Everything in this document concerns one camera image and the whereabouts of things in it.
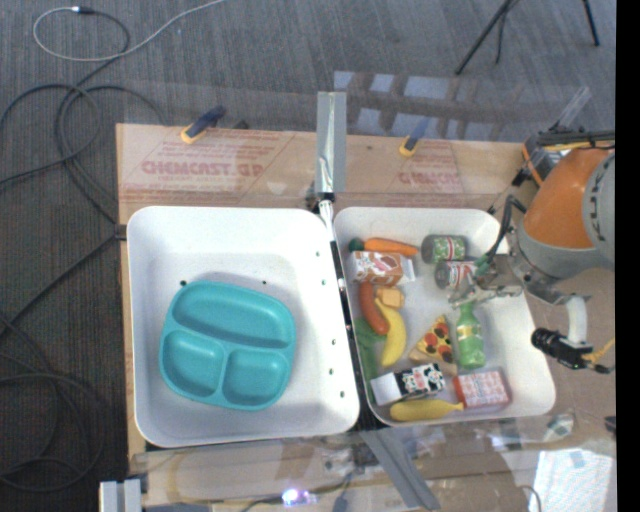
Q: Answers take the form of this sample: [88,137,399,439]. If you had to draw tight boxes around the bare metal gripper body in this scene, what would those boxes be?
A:
[479,253,569,307]

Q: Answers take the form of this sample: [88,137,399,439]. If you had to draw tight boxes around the red and white can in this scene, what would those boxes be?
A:
[433,259,479,290]

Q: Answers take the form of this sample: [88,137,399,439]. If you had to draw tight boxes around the green bottle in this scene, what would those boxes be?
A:
[455,301,487,370]

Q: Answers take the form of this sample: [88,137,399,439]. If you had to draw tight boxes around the green and white can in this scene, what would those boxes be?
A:
[420,233,469,265]

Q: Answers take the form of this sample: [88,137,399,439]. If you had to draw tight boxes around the pizza slice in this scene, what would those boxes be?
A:
[408,314,459,376]

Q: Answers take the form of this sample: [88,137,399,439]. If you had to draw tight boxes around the white plastic tray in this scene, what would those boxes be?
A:
[332,206,557,428]
[126,205,361,449]

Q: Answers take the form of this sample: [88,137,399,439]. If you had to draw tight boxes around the orange biscuit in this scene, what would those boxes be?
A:
[375,285,405,310]

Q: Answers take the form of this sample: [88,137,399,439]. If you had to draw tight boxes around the yellow banana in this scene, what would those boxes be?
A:
[389,398,465,422]
[374,298,407,369]

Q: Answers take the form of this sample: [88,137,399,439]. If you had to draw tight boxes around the red and white bottle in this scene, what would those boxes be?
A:
[452,369,511,410]

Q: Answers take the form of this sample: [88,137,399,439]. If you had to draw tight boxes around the orange juice carton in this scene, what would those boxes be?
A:
[348,250,416,286]

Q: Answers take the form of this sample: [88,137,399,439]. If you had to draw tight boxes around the red sausage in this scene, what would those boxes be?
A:
[357,280,390,336]

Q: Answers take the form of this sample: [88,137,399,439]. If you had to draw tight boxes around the orange carrot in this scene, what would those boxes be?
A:
[348,237,419,259]

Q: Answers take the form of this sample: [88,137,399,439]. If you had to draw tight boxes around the black and white milk carton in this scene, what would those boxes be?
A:
[369,363,446,406]

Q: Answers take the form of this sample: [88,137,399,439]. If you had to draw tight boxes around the green toy vegetable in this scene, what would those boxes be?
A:
[353,317,387,381]

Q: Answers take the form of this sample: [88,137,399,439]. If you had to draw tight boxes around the blue divided plate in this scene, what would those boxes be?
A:
[158,279,297,412]

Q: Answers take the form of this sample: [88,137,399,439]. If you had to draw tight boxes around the brown cardboard board, red print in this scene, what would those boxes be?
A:
[115,123,616,506]

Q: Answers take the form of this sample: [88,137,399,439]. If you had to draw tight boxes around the black cylinder on white bracket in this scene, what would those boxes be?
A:
[530,294,596,371]

